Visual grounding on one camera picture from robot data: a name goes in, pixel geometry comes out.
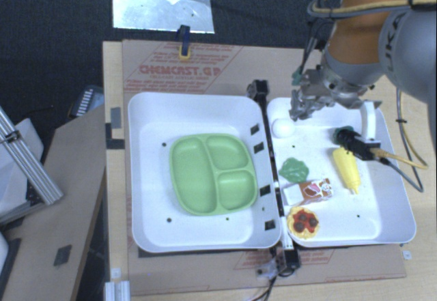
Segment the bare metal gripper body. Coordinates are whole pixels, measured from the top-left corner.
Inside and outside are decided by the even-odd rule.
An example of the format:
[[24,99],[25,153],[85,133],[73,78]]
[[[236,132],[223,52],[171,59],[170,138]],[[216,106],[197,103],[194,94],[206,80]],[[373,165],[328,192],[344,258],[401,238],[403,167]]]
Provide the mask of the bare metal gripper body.
[[367,86],[354,85],[330,68],[307,70],[300,81],[299,98],[320,98],[323,108],[340,104],[347,109],[359,109]]

